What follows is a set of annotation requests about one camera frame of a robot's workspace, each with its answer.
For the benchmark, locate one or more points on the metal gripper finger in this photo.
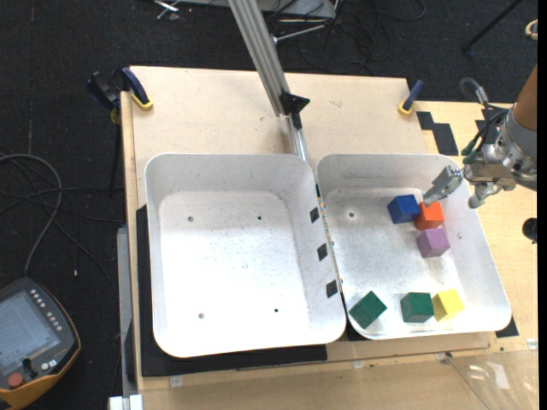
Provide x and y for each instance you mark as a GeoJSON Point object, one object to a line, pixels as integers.
{"type": "Point", "coordinates": [479, 197]}
{"type": "Point", "coordinates": [442, 184]}

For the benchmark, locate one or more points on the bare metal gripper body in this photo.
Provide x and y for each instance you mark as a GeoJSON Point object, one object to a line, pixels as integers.
{"type": "Point", "coordinates": [506, 167]}

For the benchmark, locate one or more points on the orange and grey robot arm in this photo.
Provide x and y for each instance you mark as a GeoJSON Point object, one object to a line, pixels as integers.
{"type": "Point", "coordinates": [526, 111]}

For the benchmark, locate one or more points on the orange cube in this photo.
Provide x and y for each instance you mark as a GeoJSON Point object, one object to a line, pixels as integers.
{"type": "Point", "coordinates": [431, 218]}

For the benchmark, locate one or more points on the blue cube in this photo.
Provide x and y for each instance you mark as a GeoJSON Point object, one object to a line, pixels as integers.
{"type": "Point", "coordinates": [401, 209]}

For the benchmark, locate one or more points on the purple cube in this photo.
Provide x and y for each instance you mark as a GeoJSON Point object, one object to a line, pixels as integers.
{"type": "Point", "coordinates": [433, 242]}

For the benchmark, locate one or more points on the white plastic tray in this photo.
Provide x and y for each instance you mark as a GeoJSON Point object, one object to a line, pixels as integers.
{"type": "Point", "coordinates": [384, 263]}
{"type": "Point", "coordinates": [231, 263]}

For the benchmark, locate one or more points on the yellow cube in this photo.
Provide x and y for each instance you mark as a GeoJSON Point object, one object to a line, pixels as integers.
{"type": "Point", "coordinates": [448, 305]}

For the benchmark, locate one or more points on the green cube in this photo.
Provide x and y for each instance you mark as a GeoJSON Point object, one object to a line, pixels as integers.
{"type": "Point", "coordinates": [416, 308]}
{"type": "Point", "coordinates": [367, 310]}

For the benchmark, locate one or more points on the pale wood board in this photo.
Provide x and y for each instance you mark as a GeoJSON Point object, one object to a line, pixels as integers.
{"type": "Point", "coordinates": [213, 113]}

